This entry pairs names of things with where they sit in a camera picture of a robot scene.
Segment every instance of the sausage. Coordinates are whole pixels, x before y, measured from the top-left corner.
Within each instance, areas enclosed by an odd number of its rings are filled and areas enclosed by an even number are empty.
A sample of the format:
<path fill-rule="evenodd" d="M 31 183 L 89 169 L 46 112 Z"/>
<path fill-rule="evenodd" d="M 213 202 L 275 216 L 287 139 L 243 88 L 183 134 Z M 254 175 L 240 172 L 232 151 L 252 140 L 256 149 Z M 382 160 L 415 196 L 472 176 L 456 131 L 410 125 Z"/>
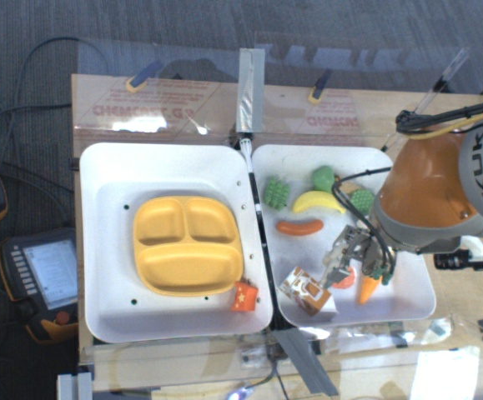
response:
<path fill-rule="evenodd" d="M 279 233 L 287 234 L 288 236 L 307 236 L 322 230 L 323 221 L 320 219 L 302 223 L 280 221 L 276 224 L 276 229 Z"/>

